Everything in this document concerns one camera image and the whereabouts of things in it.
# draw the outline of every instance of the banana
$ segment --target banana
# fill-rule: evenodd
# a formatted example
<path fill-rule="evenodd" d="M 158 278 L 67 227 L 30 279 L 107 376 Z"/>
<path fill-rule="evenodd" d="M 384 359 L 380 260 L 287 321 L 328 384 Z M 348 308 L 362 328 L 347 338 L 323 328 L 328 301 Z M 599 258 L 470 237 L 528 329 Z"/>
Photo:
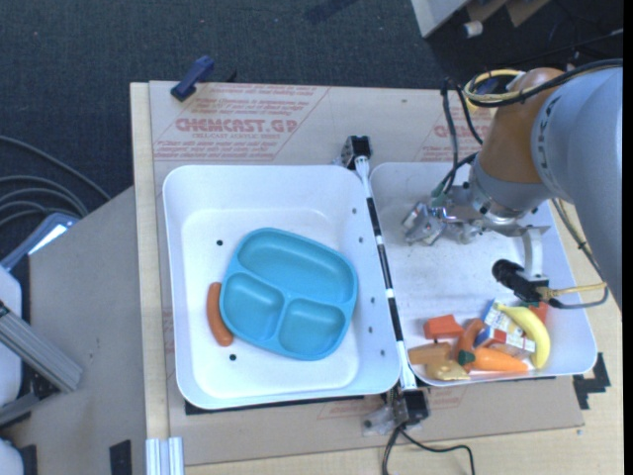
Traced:
<path fill-rule="evenodd" d="M 497 309 L 513 319 L 525 331 L 527 337 L 536 344 L 536 351 L 530 356 L 534 367 L 540 369 L 545 366 L 550 356 L 551 341 L 547 328 L 541 322 L 541 319 L 534 312 L 523 306 L 498 304 Z"/>

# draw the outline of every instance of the blue object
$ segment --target blue object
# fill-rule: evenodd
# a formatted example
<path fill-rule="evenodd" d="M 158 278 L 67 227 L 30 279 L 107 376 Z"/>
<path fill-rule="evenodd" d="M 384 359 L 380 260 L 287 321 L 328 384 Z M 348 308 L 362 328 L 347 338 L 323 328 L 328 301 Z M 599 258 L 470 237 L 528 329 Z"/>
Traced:
<path fill-rule="evenodd" d="M 189 98 L 196 91 L 195 84 L 205 81 L 214 71 L 215 62 L 208 56 L 202 56 L 194 61 L 182 81 L 171 89 L 171 94 L 181 102 Z"/>
<path fill-rule="evenodd" d="M 333 353 L 358 296 L 341 253 L 307 237 L 259 229 L 237 246 L 220 295 L 228 329 L 257 346 L 303 360 Z"/>

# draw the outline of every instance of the black clamp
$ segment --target black clamp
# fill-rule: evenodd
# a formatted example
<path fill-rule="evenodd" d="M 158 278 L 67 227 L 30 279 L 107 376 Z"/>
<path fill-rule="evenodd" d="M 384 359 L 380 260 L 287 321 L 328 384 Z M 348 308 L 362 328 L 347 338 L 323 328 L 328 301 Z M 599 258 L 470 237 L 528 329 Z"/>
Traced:
<path fill-rule="evenodd" d="M 214 71 L 215 62 L 208 56 L 202 56 L 194 61 L 185 77 L 171 89 L 171 94 L 180 102 L 191 97 L 196 91 L 194 86 L 199 81 L 206 81 Z"/>

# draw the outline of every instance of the carrot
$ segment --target carrot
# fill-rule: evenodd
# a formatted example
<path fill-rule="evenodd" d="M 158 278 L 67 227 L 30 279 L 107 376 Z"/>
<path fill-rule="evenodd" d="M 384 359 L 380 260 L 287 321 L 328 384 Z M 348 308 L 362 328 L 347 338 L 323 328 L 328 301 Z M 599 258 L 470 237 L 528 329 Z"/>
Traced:
<path fill-rule="evenodd" d="M 473 368 L 484 371 L 527 371 L 525 362 L 494 348 L 478 346 L 473 351 Z"/>
<path fill-rule="evenodd" d="M 459 352 L 464 350 L 466 352 L 473 351 L 473 343 L 475 342 L 475 338 L 477 334 L 484 328 L 484 321 L 482 319 L 472 319 L 468 322 L 468 325 L 464 329 L 464 332 L 457 338 L 457 342 L 455 343 L 455 347 L 453 350 L 453 359 L 458 360 Z M 467 373 L 473 369 L 472 362 L 466 362 L 462 364 Z"/>
<path fill-rule="evenodd" d="M 220 291 L 222 284 L 214 282 L 207 292 L 207 322 L 216 341 L 221 346 L 229 346 L 233 343 L 233 334 L 226 327 L 220 313 Z"/>

